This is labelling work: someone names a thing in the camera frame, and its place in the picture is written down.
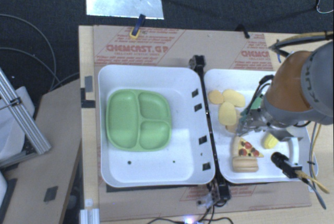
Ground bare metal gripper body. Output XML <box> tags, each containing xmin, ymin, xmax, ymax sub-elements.
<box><xmin>240</xmin><ymin>109</ymin><xmax>297</xmax><ymax>140</ymax></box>

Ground tan toy biscuit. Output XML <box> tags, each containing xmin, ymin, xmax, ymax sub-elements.
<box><xmin>225</xmin><ymin>109</ymin><xmax>242</xmax><ymax>134</ymax></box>

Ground toy pizza slice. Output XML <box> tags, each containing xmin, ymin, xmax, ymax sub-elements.
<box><xmin>231</xmin><ymin>136</ymin><xmax>265</xmax><ymax>159</ymax></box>

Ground yellow toy corn cob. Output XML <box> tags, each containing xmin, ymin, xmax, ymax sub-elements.
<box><xmin>263</xmin><ymin>132</ymin><xmax>280</xmax><ymax>149</ymax></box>

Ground yellow oval toy biscuit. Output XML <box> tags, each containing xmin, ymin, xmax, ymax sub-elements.
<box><xmin>218</xmin><ymin>101</ymin><xmax>238</xmax><ymax>126</ymax></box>
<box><xmin>222</xmin><ymin>89</ymin><xmax>246</xmax><ymax>109</ymax></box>

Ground tan toy bread bun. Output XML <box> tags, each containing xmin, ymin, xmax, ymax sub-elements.
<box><xmin>232</xmin><ymin>156</ymin><xmax>259</xmax><ymax>173</ymax></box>

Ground thin black rod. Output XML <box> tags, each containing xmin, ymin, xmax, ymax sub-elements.
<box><xmin>195</xmin><ymin>62</ymin><xmax>225</xmax><ymax>192</ymax></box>

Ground orange round toy biscuit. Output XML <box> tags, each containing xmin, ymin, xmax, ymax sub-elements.
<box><xmin>208</xmin><ymin>90</ymin><xmax>225</xmax><ymax>105</ymax></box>

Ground white plastic tray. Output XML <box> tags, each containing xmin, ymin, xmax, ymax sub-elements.
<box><xmin>203</xmin><ymin>68</ymin><xmax>319</xmax><ymax>184</ymax></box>
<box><xmin>98</xmin><ymin>64</ymin><xmax>216</xmax><ymax>188</ymax></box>

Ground green divided plate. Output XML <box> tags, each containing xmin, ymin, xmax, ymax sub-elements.
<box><xmin>105</xmin><ymin>89</ymin><xmax>172</xmax><ymax>152</ymax></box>

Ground brown cardboard board red print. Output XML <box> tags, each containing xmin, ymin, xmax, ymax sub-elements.
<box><xmin>92</xmin><ymin>25</ymin><xmax>313</xmax><ymax>221</ymax></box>

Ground black cylinder on white bracket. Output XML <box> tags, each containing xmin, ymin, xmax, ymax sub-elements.
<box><xmin>270</xmin><ymin>136</ymin><xmax>303</xmax><ymax>179</ymax></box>

